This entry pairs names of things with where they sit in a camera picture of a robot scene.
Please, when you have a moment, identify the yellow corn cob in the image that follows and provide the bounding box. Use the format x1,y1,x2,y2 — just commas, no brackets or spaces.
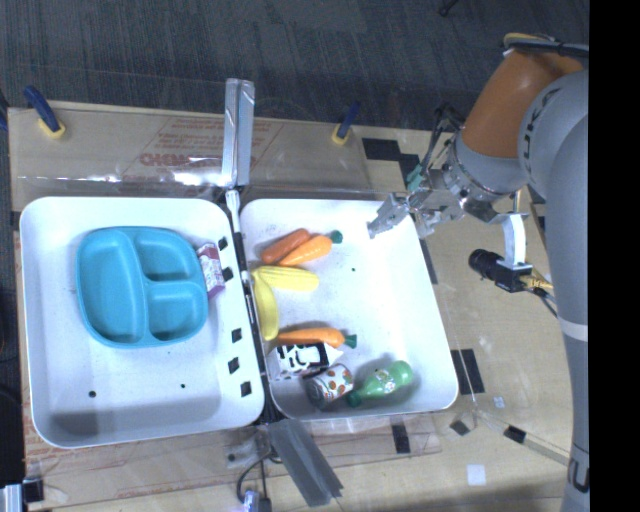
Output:
250,265,321,294

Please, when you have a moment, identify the brown cardboard board red print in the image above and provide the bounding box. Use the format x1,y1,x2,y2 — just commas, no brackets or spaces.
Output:
7,99,444,511

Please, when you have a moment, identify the pink and white carton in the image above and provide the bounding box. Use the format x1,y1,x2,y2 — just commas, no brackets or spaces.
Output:
195,242,228,300

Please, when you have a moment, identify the black cylinder on white bracket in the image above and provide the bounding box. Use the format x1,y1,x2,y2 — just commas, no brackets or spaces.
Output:
468,212,534,294

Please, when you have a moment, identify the green bottle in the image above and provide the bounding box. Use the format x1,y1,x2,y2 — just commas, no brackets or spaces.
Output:
345,360,415,409

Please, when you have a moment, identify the orange sausage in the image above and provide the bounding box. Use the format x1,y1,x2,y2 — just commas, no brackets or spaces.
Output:
259,227,312,265

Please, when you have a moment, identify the white and black carton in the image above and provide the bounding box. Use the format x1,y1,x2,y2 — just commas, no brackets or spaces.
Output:
273,341,344,382

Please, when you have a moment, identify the white can with orange print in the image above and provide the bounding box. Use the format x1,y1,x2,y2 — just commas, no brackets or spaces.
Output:
305,363,356,411

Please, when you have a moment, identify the white plastic tray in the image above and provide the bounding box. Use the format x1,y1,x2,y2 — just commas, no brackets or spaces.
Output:
18,195,266,450
238,198,460,422

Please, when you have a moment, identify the yellow banana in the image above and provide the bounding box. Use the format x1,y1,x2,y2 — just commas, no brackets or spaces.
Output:
252,279,281,343

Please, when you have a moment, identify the blue divided plate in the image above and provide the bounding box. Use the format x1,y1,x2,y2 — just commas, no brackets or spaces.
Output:
74,226,210,349

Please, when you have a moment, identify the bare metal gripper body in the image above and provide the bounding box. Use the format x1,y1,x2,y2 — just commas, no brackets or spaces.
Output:
407,167,501,225

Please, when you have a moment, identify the orange carrot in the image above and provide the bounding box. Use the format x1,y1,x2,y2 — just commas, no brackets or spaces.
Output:
277,229,345,268
276,326,359,350

